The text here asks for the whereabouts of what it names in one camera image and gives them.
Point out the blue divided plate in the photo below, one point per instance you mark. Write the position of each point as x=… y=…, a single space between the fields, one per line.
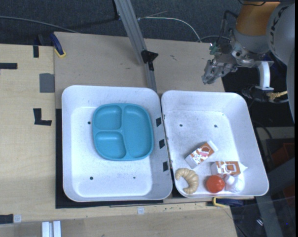
x=136 y=132

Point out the white crumpled packet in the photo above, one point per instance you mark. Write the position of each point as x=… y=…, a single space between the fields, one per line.
x=235 y=183

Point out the red toy tomato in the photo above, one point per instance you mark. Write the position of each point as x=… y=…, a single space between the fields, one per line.
x=215 y=183

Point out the beige toy croissant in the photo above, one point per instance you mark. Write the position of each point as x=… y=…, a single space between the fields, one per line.
x=191 y=179

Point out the white plastic tray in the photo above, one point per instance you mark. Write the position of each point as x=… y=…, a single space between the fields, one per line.
x=114 y=181
x=200 y=122

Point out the pale wood board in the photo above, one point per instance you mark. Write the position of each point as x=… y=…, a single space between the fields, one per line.
x=97 y=60

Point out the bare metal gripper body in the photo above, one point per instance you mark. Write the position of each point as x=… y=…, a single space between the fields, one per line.
x=225 y=62

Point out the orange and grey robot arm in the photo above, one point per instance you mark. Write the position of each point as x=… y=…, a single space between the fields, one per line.
x=262 y=16

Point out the white and orange carton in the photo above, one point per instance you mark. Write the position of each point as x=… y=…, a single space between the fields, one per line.
x=226 y=168
x=200 y=155

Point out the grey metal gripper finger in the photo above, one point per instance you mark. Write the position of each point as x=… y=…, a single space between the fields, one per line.
x=206 y=76
x=216 y=75

